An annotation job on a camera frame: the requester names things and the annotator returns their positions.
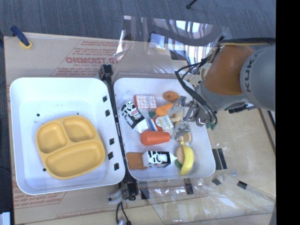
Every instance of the gray floor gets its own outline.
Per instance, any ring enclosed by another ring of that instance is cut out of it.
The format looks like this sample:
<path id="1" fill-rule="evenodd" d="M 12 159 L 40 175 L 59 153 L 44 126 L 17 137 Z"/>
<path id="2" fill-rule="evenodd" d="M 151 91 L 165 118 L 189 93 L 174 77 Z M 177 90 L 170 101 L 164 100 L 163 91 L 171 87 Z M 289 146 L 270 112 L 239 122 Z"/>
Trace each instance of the gray floor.
<path id="1" fill-rule="evenodd" d="M 233 38 L 275 38 L 276 0 L 0 0 L 0 30 L 119 39 L 124 16 L 228 27 Z M 0 49 L 0 207 L 11 208 L 5 58 Z"/>

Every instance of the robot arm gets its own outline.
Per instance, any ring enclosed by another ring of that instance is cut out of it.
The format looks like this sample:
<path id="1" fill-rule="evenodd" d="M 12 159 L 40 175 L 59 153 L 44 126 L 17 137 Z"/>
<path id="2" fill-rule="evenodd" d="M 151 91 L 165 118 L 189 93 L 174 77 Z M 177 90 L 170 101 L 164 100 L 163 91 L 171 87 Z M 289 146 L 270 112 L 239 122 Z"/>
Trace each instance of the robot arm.
<path id="1" fill-rule="evenodd" d="M 216 113 L 229 113 L 251 108 L 275 111 L 275 46 L 274 39 L 253 43 L 251 40 L 237 42 L 221 41 L 207 58 L 200 63 L 187 66 L 193 73 L 203 72 L 200 68 L 211 64 L 202 81 L 192 91 L 175 72 L 183 88 L 193 97 L 193 118 L 198 126 L 217 124 Z M 255 51 L 251 45 L 267 44 Z"/>

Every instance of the yellow plate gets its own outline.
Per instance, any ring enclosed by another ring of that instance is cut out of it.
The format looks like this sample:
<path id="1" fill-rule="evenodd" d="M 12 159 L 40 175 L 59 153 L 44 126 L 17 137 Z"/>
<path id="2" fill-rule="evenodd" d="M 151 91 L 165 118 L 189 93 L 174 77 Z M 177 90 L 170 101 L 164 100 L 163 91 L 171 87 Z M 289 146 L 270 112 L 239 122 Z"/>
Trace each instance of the yellow plate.
<path id="1" fill-rule="evenodd" d="M 55 119 L 40 126 L 36 144 L 45 169 L 57 179 L 88 173 L 105 159 L 98 132 L 87 118 L 79 115 Z"/>

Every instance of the banana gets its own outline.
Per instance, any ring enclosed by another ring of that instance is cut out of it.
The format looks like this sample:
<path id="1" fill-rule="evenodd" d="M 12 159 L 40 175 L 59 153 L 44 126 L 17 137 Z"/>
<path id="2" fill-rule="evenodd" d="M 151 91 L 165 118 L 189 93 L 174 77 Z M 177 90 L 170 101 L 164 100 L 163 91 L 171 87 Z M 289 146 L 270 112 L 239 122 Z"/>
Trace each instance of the banana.
<path id="1" fill-rule="evenodd" d="M 194 151 L 188 147 L 183 141 L 180 142 L 180 144 L 183 147 L 183 152 L 184 152 L 184 162 L 180 171 L 180 175 L 185 175 L 187 174 L 194 163 Z"/>

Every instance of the white tray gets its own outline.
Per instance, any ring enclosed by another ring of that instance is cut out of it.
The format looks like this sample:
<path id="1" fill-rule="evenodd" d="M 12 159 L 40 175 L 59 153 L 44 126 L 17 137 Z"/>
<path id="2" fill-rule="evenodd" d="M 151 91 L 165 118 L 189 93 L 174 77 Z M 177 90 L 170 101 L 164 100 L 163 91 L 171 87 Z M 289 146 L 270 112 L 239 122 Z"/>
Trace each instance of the white tray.
<path id="1" fill-rule="evenodd" d="M 118 109 L 120 109 L 122 105 L 128 101 L 132 101 L 134 103 L 134 95 L 155 95 L 157 105 L 164 105 L 167 101 L 163 99 L 163 93 L 169 90 L 175 91 L 181 96 L 186 96 L 186 102 L 192 100 L 191 96 L 182 88 L 176 79 L 121 78 L 118 79 L 114 84 L 114 93 Z M 148 121 L 150 120 L 150 117 L 148 111 L 139 111 L 145 117 L 149 126 Z M 166 143 L 144 146 L 141 143 L 140 133 L 134 131 L 122 116 L 119 116 L 119 120 L 126 153 L 144 153 L 148 150 L 155 150 L 169 151 L 175 155 L 176 148 L 180 146 L 178 141 L 172 139 Z M 194 150 L 196 160 L 192 170 L 188 174 L 181 176 L 180 169 L 177 168 L 174 163 L 172 163 L 165 168 L 150 167 L 146 170 L 129 170 L 131 175 L 140 181 L 196 178 L 212 175 L 215 171 L 216 163 L 211 150 L 206 127 L 198 127 L 194 122 L 190 122 L 189 125 L 191 128 L 192 140 L 190 143 L 188 143 L 188 145 Z"/>
<path id="2" fill-rule="evenodd" d="M 10 86 L 10 103 L 16 181 L 23 192 L 38 195 L 100 187 L 122 181 L 125 166 L 108 89 L 101 80 L 19 78 Z M 35 134 L 43 123 L 76 114 L 89 119 L 98 131 L 106 151 L 105 161 L 95 170 L 79 177 L 56 179 L 43 171 Z M 113 157 L 109 159 L 108 154 L 111 152 Z"/>

